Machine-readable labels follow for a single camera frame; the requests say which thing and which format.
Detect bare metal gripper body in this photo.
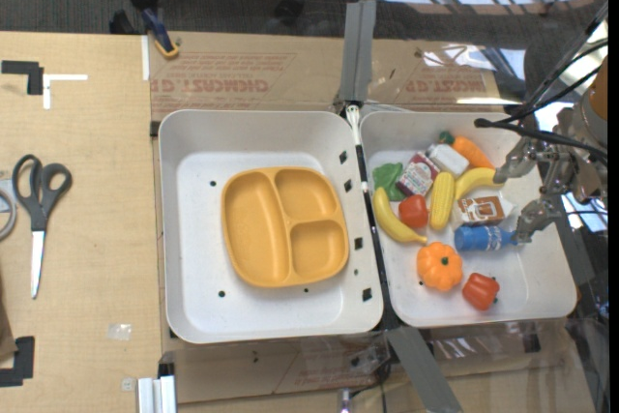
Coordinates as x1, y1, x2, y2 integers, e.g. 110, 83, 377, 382
531, 107, 609, 215

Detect yellow banana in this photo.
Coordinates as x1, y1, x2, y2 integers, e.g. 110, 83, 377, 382
454, 165, 507, 202
371, 186, 429, 246

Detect orange carrot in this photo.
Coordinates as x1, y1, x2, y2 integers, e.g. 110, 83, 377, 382
438, 131, 496, 171

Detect brown and white milk carton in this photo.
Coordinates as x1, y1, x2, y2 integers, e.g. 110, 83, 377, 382
451, 193, 516, 229

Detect blue bottle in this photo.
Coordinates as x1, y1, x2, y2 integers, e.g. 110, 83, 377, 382
453, 223, 521, 253

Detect white plastic tray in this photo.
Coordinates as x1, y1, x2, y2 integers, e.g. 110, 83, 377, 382
158, 109, 385, 345
360, 110, 578, 330

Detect yellow corn cob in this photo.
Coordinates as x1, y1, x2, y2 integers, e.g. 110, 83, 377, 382
428, 170, 457, 232

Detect orange bell pepper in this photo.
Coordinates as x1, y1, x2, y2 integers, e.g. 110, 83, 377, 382
460, 272, 501, 311

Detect pink and white carton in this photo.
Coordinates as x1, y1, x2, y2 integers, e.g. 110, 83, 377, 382
396, 152, 441, 198

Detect orange pumpkin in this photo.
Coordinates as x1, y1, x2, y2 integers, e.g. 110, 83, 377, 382
416, 241, 464, 293

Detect red bell pepper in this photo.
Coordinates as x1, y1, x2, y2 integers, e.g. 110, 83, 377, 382
398, 193, 430, 230

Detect green toy lettuce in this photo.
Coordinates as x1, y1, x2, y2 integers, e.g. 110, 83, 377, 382
371, 162, 408, 202

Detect orange divided plate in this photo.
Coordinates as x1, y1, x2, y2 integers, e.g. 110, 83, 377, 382
221, 165, 351, 289

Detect brown cardboard board red print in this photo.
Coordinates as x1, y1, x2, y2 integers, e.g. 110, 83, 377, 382
147, 31, 589, 405

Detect grey tape roll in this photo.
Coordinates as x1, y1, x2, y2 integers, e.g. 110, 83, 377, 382
0, 185, 18, 243

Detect grey handled scissors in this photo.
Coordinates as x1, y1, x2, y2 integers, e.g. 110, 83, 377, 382
11, 153, 74, 301

